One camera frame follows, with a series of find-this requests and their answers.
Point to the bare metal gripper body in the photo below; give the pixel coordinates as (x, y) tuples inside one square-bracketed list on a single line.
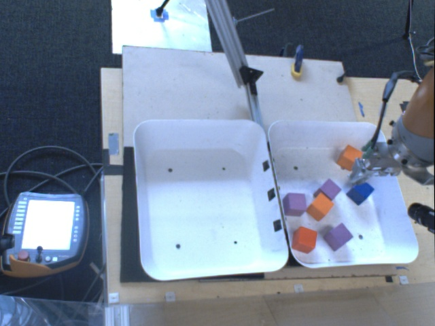
[(385, 163)]

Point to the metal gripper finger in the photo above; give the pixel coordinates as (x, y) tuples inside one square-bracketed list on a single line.
[(354, 177), (361, 164)]

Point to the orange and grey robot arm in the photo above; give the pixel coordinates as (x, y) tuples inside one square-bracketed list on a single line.
[(419, 114)]

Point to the orange cube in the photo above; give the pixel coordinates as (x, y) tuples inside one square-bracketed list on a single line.
[(348, 156), (320, 206)]

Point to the blue cube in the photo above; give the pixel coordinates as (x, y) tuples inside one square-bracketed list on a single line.
[(360, 193)]

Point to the purple cube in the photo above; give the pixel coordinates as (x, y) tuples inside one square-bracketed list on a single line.
[(329, 189), (338, 236), (294, 204)]

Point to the white plastic tray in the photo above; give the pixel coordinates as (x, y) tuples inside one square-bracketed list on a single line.
[(204, 209), (384, 229)]

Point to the red cube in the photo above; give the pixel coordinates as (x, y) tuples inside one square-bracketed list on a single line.
[(304, 239)]

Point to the thin black rod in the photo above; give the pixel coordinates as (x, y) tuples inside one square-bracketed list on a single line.
[(270, 153)]

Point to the pale flat board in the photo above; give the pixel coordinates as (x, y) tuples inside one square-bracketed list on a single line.
[(183, 87)]

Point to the black cylinder on white bracket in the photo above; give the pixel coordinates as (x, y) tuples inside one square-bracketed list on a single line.
[(421, 215)]

